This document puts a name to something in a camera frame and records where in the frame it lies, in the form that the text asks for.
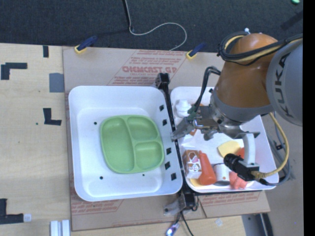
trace black tape marking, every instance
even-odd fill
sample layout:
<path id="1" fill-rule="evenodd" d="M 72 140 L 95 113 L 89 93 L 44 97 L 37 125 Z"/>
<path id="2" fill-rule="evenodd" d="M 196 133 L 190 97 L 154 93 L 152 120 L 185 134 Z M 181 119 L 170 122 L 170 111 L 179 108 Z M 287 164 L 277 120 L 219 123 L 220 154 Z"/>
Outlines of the black tape marking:
<path id="1" fill-rule="evenodd" d="M 7 199 L 0 199 L 0 216 L 6 215 L 6 200 Z"/>
<path id="2" fill-rule="evenodd" d="M 10 79 L 10 69 L 27 69 L 27 63 L 5 63 L 1 65 L 1 80 Z"/>
<path id="3" fill-rule="evenodd" d="M 51 120 L 51 108 L 44 108 L 44 117 L 45 117 L 45 122 L 44 124 L 47 125 L 61 125 L 61 120 Z"/>
<path id="4" fill-rule="evenodd" d="M 47 45 L 43 45 L 43 57 L 49 58 L 49 48 Z"/>
<path id="5" fill-rule="evenodd" d="M 0 199 L 0 225 L 23 223 L 24 215 L 20 214 L 6 214 L 7 199 Z"/>
<path id="6" fill-rule="evenodd" d="M 64 92 L 64 77 L 61 73 L 49 74 L 49 92 Z"/>
<path id="7" fill-rule="evenodd" d="M 303 11 L 300 11 L 299 13 L 295 14 L 293 17 L 291 17 L 289 20 L 283 22 L 280 27 L 283 30 L 289 29 L 291 26 L 299 22 L 303 19 Z"/>

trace white cable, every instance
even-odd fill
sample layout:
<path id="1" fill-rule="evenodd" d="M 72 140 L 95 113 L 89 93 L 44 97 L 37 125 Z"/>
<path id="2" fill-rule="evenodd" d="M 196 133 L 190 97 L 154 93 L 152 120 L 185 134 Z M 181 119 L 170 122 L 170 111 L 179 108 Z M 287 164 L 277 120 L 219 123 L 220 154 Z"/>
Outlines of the white cable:
<path id="1" fill-rule="evenodd" d="M 177 26 L 179 26 L 180 28 L 182 28 L 182 30 L 184 31 L 184 33 L 185 33 L 185 39 L 183 40 L 183 42 L 182 42 L 180 45 L 178 45 L 178 46 L 172 48 L 170 51 L 173 51 L 173 50 L 175 50 L 175 49 L 181 47 L 181 46 L 186 42 L 186 40 L 187 40 L 187 32 L 186 32 L 185 28 L 182 27 L 180 24 L 172 23 L 172 22 L 167 22 L 167 23 L 161 24 L 161 25 L 159 25 L 159 26 L 157 26 L 157 27 L 154 27 L 152 30 L 147 31 L 147 32 L 145 32 L 145 33 L 133 33 L 133 32 L 131 31 L 131 18 L 130 18 L 130 13 L 129 13 L 129 8 L 128 8 L 127 0 L 125 0 L 125 5 L 126 5 L 127 15 L 128 15 L 128 19 L 129 19 L 129 27 L 128 27 L 128 28 L 129 28 L 129 32 L 130 32 L 132 35 L 134 35 L 134 36 L 143 36 L 143 35 L 147 35 L 147 34 L 153 32 L 153 31 L 156 30 L 157 28 L 159 28 L 159 27 L 161 27 L 161 26 L 164 26 L 164 25 L 177 25 Z"/>

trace yellow sponge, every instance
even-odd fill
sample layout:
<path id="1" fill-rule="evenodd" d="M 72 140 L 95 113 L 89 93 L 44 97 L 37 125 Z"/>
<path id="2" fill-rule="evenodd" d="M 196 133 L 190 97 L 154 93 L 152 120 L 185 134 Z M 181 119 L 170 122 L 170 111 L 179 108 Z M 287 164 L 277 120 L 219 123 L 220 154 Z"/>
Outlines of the yellow sponge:
<path id="1" fill-rule="evenodd" d="M 229 153 L 236 154 L 240 148 L 241 146 L 237 141 L 231 140 L 221 144 L 218 147 L 218 152 L 224 158 Z"/>

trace yellow cable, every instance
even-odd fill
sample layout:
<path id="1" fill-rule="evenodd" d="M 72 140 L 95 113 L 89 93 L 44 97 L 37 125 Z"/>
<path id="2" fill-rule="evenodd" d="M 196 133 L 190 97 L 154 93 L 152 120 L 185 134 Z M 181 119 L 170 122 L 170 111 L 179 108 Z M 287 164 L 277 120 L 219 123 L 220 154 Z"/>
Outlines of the yellow cable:
<path id="1" fill-rule="evenodd" d="M 265 177 L 268 177 L 268 176 L 271 176 L 277 172 L 279 172 L 280 170 L 283 169 L 283 167 L 286 165 L 287 163 L 287 160 L 289 158 L 289 142 L 286 138 L 286 135 L 284 133 L 284 131 L 282 130 L 281 126 L 279 125 L 278 121 L 276 120 L 276 118 L 273 116 L 272 113 L 269 113 L 269 116 L 271 117 L 271 119 L 274 121 L 275 125 L 277 126 L 277 128 L 279 129 L 283 139 L 284 139 L 284 144 L 285 144 L 285 157 L 284 157 L 284 160 L 282 162 L 282 164 L 277 168 L 275 169 L 274 171 L 271 171 L 271 172 L 268 172 L 268 173 L 263 173 L 263 172 L 260 172 L 260 171 L 252 171 L 251 174 L 253 176 L 255 176 L 256 179 L 261 179 L 261 178 L 265 178 Z"/>
<path id="2" fill-rule="evenodd" d="M 230 38 L 227 43 L 225 44 L 224 46 L 224 50 L 226 51 L 227 47 L 237 38 L 241 38 L 241 37 L 244 37 L 243 35 L 238 35 L 238 36 L 235 36 L 235 37 L 232 37 Z M 298 39 L 294 39 L 292 41 L 290 41 L 290 43 L 293 43 L 295 41 L 298 41 L 302 38 L 298 38 Z M 269 49 L 266 49 L 266 50 L 262 50 L 260 51 L 259 53 L 255 53 L 255 54 L 252 54 L 250 56 L 247 56 L 247 57 L 243 57 L 243 58 L 239 58 L 239 59 L 234 59 L 233 62 L 243 62 L 243 61 L 249 61 L 249 60 L 253 60 L 255 58 L 258 58 L 258 57 L 261 57 L 263 55 L 266 55 L 266 54 L 269 54 L 269 53 L 272 53 L 274 51 L 276 51 L 279 47 L 281 47 L 283 45 L 283 43 L 279 43 L 278 45 L 274 46 L 274 47 L 271 47 Z"/>

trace black tape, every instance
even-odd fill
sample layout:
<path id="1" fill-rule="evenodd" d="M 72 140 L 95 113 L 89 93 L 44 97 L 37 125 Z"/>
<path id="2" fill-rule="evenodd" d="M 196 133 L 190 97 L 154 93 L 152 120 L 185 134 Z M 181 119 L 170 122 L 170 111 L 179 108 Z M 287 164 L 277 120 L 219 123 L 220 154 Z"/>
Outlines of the black tape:
<path id="1" fill-rule="evenodd" d="M 49 58 L 49 48 L 47 45 L 43 45 L 43 57 Z"/>
<path id="2" fill-rule="evenodd" d="M 7 199 L 0 199 L 0 225 L 23 223 L 24 215 L 20 214 L 6 214 Z"/>
<path id="3" fill-rule="evenodd" d="M 8 80 L 10 77 L 10 69 L 5 65 L 1 65 L 1 79 Z"/>
<path id="4" fill-rule="evenodd" d="M 6 215 L 6 200 L 7 199 L 0 199 L 0 216 Z"/>
<path id="5" fill-rule="evenodd" d="M 303 19 L 303 11 L 300 11 L 299 13 L 295 14 L 293 17 L 291 17 L 287 21 L 283 22 L 280 25 L 280 27 L 283 30 L 287 30 L 302 19 Z"/>
<path id="6" fill-rule="evenodd" d="M 27 69 L 27 63 L 5 63 L 1 65 L 1 80 L 10 79 L 10 69 Z"/>
<path id="7" fill-rule="evenodd" d="M 61 125 L 61 120 L 51 120 L 51 108 L 44 108 L 44 117 L 45 117 L 45 122 L 44 124 L 47 125 Z"/>

